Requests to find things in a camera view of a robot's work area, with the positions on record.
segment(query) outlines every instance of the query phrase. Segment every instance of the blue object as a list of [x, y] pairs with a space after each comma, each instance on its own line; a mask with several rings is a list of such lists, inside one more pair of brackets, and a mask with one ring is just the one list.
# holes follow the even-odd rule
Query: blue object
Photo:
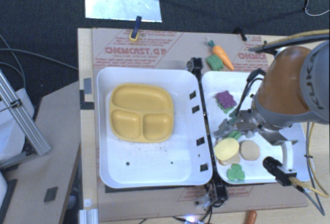
[[141, 24], [141, 20], [142, 20], [142, 17], [141, 16], [137, 16], [136, 17], [135, 26], [134, 26], [134, 29], [133, 29], [132, 34], [130, 35], [130, 37], [132, 39], [135, 39], [136, 38], [136, 35], [138, 34], [138, 31], [139, 31], [139, 28], [140, 28], [140, 24]]

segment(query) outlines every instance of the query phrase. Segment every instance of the yellow plate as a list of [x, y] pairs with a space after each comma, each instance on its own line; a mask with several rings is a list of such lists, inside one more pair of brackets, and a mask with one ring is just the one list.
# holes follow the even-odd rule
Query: yellow plate
[[156, 86], [126, 83], [110, 98], [110, 125], [119, 138], [157, 143], [172, 134], [174, 110], [170, 94]]

